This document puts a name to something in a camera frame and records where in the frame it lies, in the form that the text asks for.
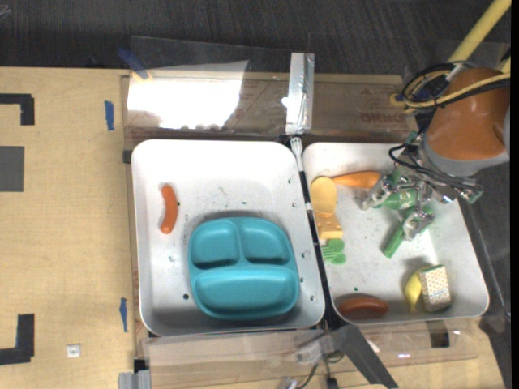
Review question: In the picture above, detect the orange sausage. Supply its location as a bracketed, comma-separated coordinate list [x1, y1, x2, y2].
[159, 183, 180, 235]

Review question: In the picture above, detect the yellow cheese slice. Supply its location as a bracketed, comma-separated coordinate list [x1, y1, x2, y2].
[315, 211, 345, 243]

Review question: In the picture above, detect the blue divided plate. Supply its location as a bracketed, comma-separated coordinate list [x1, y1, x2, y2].
[187, 216, 302, 322]

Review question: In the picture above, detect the brown sausage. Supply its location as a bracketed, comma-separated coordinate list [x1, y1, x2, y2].
[338, 296, 390, 321]

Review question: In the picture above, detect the yellow banana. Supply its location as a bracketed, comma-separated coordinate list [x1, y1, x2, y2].
[404, 266, 433, 314]

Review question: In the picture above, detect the green elongated toy vegetable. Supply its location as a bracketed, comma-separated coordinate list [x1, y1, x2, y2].
[376, 168, 431, 259]

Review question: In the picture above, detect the white plastic tray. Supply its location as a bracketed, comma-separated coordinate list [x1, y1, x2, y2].
[130, 138, 327, 337]
[302, 142, 491, 326]

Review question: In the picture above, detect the orange carrot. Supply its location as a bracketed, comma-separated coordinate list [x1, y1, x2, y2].
[330, 170, 383, 190]

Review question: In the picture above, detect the white dotted carton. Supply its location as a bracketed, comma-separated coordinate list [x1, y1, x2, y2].
[417, 263, 453, 314]

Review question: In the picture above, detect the green ribbed toy leaf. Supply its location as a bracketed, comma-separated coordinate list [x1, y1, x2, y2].
[320, 237, 348, 266]

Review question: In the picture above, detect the thin black and white rod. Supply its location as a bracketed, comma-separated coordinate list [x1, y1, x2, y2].
[289, 135, 333, 331]

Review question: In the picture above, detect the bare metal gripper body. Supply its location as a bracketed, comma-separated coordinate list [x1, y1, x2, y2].
[387, 171, 433, 209]

